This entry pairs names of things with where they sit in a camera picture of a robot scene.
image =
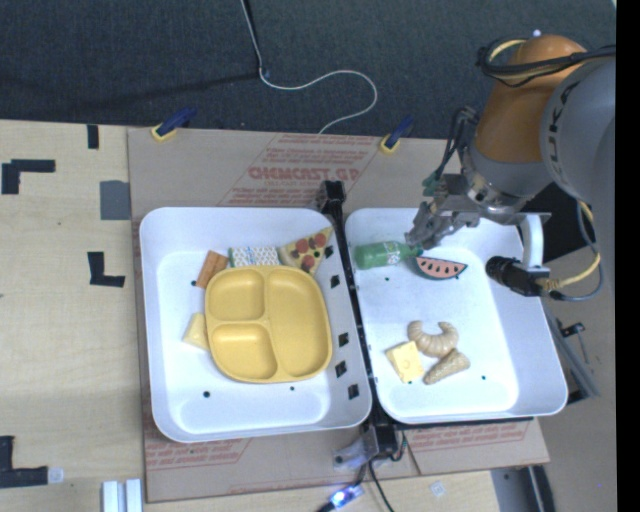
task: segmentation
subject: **green bottle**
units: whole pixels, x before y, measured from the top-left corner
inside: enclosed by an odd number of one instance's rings
[[[358,267],[366,270],[373,267],[396,265],[405,258],[418,256],[421,252],[422,248],[419,245],[411,248],[400,242],[377,242],[358,245],[355,250],[355,258]]]

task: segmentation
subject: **yellow plate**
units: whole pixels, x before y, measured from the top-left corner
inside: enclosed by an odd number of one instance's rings
[[[297,268],[264,265],[219,272],[207,285],[205,316],[213,359],[235,380],[308,379],[331,360],[322,291]]]

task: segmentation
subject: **watermelon slice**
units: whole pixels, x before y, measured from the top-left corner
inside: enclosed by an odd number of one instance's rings
[[[457,261],[440,260],[438,258],[425,258],[418,256],[416,258],[418,264],[418,270],[429,279],[443,280],[456,279],[467,268],[466,263],[459,263]]]

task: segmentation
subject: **pizza slice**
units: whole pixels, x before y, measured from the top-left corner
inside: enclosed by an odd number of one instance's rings
[[[329,226],[309,236],[299,238],[278,248],[278,256],[284,265],[298,267],[314,275],[324,259],[327,242],[333,232]]]

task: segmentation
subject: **yellow cheese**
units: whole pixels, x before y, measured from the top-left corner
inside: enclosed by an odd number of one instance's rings
[[[386,352],[389,361],[402,382],[416,380],[424,374],[420,355],[415,341],[402,343]]]
[[[204,313],[194,313],[191,315],[189,326],[182,337],[182,341],[194,347],[209,350],[209,339],[207,338],[207,326]]]

